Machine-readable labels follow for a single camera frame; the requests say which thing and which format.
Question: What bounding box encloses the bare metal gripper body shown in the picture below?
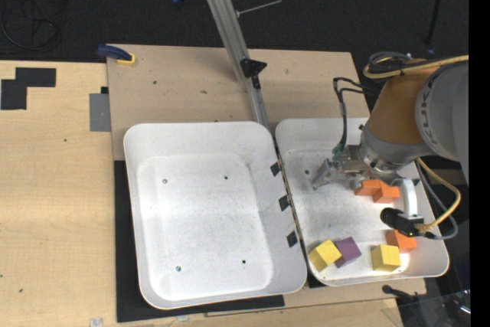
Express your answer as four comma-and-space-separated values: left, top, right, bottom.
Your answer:
332, 145, 399, 181

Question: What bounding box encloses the orange cube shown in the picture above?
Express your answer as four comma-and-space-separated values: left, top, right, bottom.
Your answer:
354, 178, 384, 199
373, 184, 401, 204
384, 228, 418, 254

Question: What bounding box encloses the white plastic tray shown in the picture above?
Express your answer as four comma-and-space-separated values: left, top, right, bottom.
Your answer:
122, 120, 309, 311
274, 117, 450, 288

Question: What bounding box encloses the purple cube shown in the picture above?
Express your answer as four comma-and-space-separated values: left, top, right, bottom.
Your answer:
333, 236, 363, 269

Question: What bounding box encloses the yellow cube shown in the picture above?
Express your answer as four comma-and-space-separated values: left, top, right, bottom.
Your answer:
370, 244, 402, 273
307, 239, 343, 273

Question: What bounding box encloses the pale wood board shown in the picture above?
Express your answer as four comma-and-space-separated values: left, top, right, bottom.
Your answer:
105, 43, 429, 319

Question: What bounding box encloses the black cylinder on white bracket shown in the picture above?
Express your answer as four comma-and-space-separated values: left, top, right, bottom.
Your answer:
379, 177, 426, 239

